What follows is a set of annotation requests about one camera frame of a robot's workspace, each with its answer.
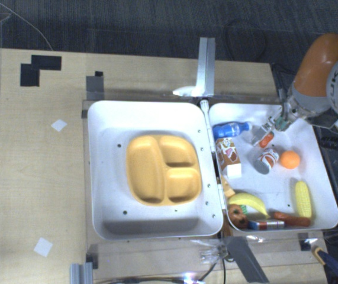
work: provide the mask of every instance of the water bottle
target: water bottle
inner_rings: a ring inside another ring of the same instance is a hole
[[[216,125],[212,131],[214,133],[214,139],[235,137],[241,134],[244,130],[250,130],[252,128],[251,123],[238,123],[231,122],[224,125]]]

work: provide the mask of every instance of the sausage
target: sausage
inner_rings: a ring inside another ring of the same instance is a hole
[[[274,212],[274,219],[284,221],[286,225],[308,227],[311,225],[311,220],[306,217],[294,217],[285,214],[284,212]]]

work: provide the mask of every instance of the wooden surface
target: wooden surface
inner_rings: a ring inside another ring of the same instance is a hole
[[[25,50],[0,54],[0,284],[68,284],[70,264],[83,263],[86,253],[81,119],[86,76],[103,71],[106,90],[170,92],[195,85],[197,61]],[[62,70],[41,70],[39,88],[20,87],[20,64],[30,63],[32,54],[62,56]],[[216,62],[215,69],[217,92],[276,97],[267,64]],[[61,132],[51,127],[58,119],[67,123]],[[40,237],[53,243],[47,257],[33,251]],[[289,245],[256,249],[271,282],[326,283],[311,254],[300,252],[297,241]],[[149,264],[148,257],[134,255]],[[272,256],[283,263],[271,266]],[[116,268],[123,274],[128,266]],[[236,265],[228,268],[233,283],[245,283]],[[307,271],[307,278],[299,277],[300,271]],[[207,283],[222,283],[222,277],[215,271]]]

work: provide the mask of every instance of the blue tool handle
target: blue tool handle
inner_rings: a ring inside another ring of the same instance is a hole
[[[336,259],[322,250],[319,250],[317,254],[325,262],[325,264],[332,270],[332,272],[334,272],[334,274],[338,277],[338,262],[336,261]]]

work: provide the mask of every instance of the orange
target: orange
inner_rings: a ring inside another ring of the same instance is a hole
[[[300,156],[293,150],[288,150],[282,153],[279,162],[283,167],[294,169],[300,164]]]

